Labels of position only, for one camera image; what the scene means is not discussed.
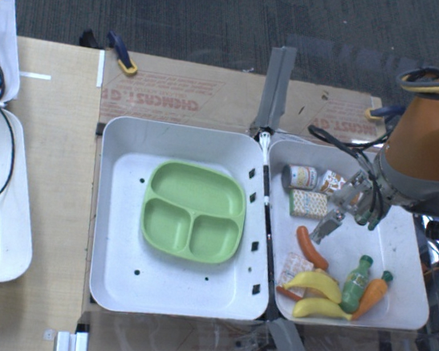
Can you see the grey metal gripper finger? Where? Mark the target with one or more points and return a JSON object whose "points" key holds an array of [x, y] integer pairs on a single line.
{"points": [[342, 194], [328, 225]]}

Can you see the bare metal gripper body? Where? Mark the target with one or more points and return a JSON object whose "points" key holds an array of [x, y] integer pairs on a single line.
{"points": [[366, 199]]}

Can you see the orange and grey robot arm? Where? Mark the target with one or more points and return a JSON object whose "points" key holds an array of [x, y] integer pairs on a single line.
{"points": [[428, 131]]}

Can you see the white can orange print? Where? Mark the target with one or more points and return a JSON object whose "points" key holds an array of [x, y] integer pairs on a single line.
{"points": [[330, 181]]}

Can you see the green and white carton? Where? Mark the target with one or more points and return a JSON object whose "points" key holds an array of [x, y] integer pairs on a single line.
{"points": [[308, 204]]}

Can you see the white can yellow print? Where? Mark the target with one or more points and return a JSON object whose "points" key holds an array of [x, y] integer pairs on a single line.
{"points": [[300, 177]]}

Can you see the white packet orange print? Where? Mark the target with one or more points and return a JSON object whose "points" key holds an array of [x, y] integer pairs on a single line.
{"points": [[293, 264]]}

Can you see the yellow banana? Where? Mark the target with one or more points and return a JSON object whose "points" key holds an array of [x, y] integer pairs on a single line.
{"points": [[319, 284], [318, 308]]}

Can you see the green plastic bottle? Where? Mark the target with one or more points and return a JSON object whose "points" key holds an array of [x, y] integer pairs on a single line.
{"points": [[353, 289]]}

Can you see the small orange sausage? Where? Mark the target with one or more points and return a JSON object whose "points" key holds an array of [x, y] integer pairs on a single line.
{"points": [[288, 293]]}

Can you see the orange carrot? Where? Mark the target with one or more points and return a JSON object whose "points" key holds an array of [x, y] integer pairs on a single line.
{"points": [[373, 295]]}

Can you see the green divided plate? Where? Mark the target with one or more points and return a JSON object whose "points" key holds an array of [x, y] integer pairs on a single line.
{"points": [[197, 192]]}

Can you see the brown cardboard board red print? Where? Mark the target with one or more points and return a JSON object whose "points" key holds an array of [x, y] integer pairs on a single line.
{"points": [[214, 97]]}

